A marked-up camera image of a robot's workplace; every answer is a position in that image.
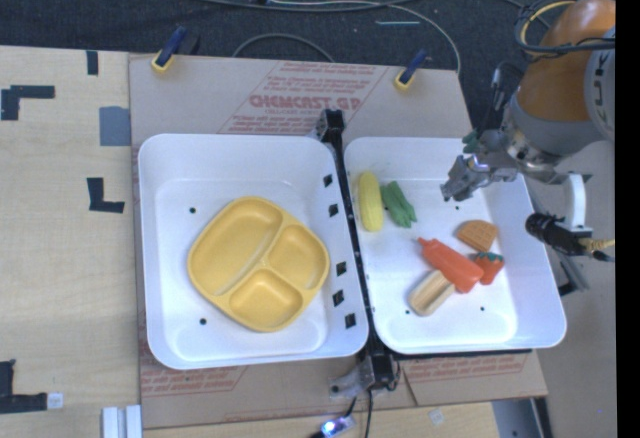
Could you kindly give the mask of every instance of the orange carrot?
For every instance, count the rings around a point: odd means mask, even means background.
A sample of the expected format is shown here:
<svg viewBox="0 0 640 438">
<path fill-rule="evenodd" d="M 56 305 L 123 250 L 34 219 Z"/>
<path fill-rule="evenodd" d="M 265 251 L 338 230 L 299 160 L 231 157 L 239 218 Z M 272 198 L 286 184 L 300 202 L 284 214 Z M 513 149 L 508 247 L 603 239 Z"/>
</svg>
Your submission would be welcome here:
<svg viewBox="0 0 640 438">
<path fill-rule="evenodd" d="M 469 292 L 482 278 L 484 271 L 480 266 L 438 239 L 419 237 L 418 242 L 422 244 L 422 256 L 460 292 Z"/>
<path fill-rule="evenodd" d="M 488 251 L 478 253 L 473 261 L 484 271 L 484 275 L 480 278 L 480 283 L 482 285 L 489 285 L 490 283 L 493 283 L 493 279 L 500 272 L 502 266 L 504 266 L 504 258 L 502 258 L 502 255 L 490 253 Z"/>
</svg>

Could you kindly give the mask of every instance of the cardboard box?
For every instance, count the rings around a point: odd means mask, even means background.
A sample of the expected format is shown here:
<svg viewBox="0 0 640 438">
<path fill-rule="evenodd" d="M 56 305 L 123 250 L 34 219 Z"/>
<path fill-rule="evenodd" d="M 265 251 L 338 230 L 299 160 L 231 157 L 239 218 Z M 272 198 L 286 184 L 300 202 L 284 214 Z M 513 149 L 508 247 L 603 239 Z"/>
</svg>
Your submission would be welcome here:
<svg viewBox="0 0 640 438">
<path fill-rule="evenodd" d="M 355 357 L 188 371 L 155 360 L 146 342 L 138 149 L 167 132 L 306 135 L 323 108 L 343 110 L 345 144 L 368 135 L 459 138 L 471 125 L 457 75 L 418 70 L 409 90 L 399 92 L 399 67 L 178 56 L 157 74 L 151 58 L 131 56 L 129 72 L 145 428 L 343 413 L 350 401 L 331 397 L 330 380 L 350 372 Z M 400 365 L 397 388 L 376 393 L 376 409 L 546 395 L 535 352 Z"/>
</svg>

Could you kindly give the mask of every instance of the blue and yellow clamp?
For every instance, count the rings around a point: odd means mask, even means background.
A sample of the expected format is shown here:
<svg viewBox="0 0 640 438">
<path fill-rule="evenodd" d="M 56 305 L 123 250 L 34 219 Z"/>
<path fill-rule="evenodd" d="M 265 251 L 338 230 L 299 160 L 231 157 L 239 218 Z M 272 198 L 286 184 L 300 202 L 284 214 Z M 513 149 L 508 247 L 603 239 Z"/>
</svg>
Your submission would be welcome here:
<svg viewBox="0 0 640 438">
<path fill-rule="evenodd" d="M 393 84 L 399 90 L 406 90 L 411 86 L 413 82 L 413 75 L 416 70 L 420 68 L 424 60 L 427 59 L 427 51 L 426 49 L 420 49 L 418 53 L 411 60 L 411 63 L 407 65 L 407 67 L 400 72 L 396 78 L 393 80 Z"/>
<path fill-rule="evenodd" d="M 156 54 L 151 60 L 151 67 L 158 73 L 164 73 L 173 63 L 174 54 L 180 48 L 180 44 L 184 37 L 187 35 L 187 28 L 178 26 L 173 32 L 169 41 L 165 44 L 164 48 Z"/>
</svg>

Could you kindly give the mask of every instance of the white tray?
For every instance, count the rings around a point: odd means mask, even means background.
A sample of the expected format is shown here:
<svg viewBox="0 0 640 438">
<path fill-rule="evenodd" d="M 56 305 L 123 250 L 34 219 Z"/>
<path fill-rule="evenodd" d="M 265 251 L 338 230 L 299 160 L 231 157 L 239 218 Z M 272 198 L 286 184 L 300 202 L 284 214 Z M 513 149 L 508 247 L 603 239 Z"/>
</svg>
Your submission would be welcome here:
<svg viewBox="0 0 640 438">
<path fill-rule="evenodd" d="M 325 145 L 294 136 L 162 134 L 144 142 L 138 163 L 147 336 L 160 362 L 184 370 L 335 358 L 363 347 L 369 327 Z M 281 331 L 238 324 L 201 296 L 187 274 L 194 240 L 241 196 L 281 206 L 318 235 L 331 257 L 321 291 Z"/>
<path fill-rule="evenodd" d="M 359 138 L 345 150 L 360 250 L 380 339 L 402 354 L 517 350 L 552 347 L 562 340 L 566 320 L 544 245 L 525 230 L 533 213 L 521 176 L 478 190 L 463 202 L 444 202 L 440 184 L 457 155 L 459 139 Z M 371 170 L 381 184 L 397 180 L 417 213 L 409 229 L 389 215 L 379 232 L 362 226 L 357 179 Z M 454 293 L 428 317 L 413 313 L 411 289 L 431 269 L 416 239 L 439 239 L 463 254 L 475 251 L 455 237 L 458 226 L 483 219 L 499 229 L 492 251 L 505 266 L 491 285 Z"/>
</svg>

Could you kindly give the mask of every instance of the yellow corn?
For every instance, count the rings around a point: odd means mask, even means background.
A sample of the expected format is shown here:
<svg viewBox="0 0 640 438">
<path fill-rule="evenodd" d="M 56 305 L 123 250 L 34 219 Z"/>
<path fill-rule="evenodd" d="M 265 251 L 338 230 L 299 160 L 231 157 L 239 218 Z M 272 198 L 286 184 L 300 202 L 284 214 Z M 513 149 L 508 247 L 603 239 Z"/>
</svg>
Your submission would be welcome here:
<svg viewBox="0 0 640 438">
<path fill-rule="evenodd" d="M 358 204 L 362 225 L 370 232 L 380 230 L 384 219 L 380 184 L 370 171 L 363 172 L 358 179 Z"/>
</svg>

